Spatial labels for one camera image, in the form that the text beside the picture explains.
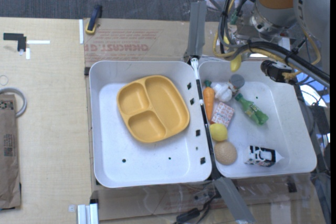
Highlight yellow divided plate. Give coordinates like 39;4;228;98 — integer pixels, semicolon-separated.
116;74;191;144

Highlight yellow banana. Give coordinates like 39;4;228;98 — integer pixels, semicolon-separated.
230;54;243;73

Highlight brown cardboard board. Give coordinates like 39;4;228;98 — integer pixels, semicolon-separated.
83;17;327;221

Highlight green bottle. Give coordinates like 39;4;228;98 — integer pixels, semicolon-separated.
234;93;269;126

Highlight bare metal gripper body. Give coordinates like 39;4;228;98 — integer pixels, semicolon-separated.
235;13;285;40

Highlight brown paper bag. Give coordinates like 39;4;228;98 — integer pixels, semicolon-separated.
0;94;22;210

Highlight orange carrot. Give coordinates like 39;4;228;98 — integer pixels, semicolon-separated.
203;80;216;123

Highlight white garlic bulb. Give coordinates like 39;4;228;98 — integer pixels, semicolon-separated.
212;82;234;103

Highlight white plastic tray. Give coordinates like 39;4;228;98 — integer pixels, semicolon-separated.
88;60;213;189
197;60;318;179

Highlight orange and white packet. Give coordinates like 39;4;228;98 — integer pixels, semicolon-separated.
211;101;235;128

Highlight yellow lemon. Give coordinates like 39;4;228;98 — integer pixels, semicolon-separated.
209;123;228;143

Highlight black and white carton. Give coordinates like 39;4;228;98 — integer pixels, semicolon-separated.
244;145;285;168

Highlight small can with grey lid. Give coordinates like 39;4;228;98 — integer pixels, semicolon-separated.
227;73;246;95

